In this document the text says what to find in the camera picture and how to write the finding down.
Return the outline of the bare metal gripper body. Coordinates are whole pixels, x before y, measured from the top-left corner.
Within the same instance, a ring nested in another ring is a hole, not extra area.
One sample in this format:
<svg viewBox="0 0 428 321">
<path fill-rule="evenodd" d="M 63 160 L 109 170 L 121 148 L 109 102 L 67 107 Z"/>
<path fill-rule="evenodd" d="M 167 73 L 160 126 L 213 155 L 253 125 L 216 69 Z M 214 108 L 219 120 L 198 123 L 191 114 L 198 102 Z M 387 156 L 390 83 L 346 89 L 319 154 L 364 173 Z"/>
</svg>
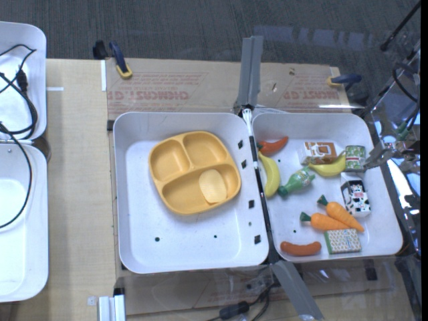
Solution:
<svg viewBox="0 0 428 321">
<path fill-rule="evenodd" d="M 386 141 L 387 158 L 400 161 L 400 167 L 415 167 L 420 161 L 419 140 Z"/>
</svg>

